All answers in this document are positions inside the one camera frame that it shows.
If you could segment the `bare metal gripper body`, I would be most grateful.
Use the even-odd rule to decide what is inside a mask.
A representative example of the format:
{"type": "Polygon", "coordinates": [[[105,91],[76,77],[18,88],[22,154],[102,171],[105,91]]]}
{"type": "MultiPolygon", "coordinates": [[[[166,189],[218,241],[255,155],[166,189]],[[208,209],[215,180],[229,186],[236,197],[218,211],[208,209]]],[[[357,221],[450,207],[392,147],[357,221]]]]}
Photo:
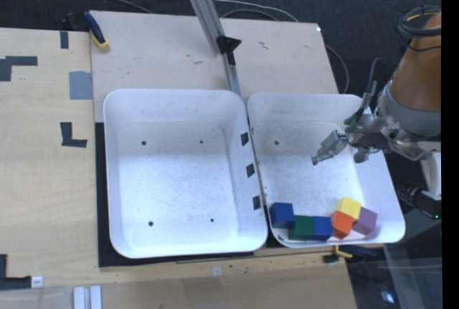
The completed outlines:
{"type": "Polygon", "coordinates": [[[373,153],[395,152],[412,161],[426,160],[441,152],[439,135],[418,136],[410,133],[383,110],[376,110],[375,113],[358,110],[346,119],[346,134],[349,145],[355,149],[372,148],[373,153]]]}

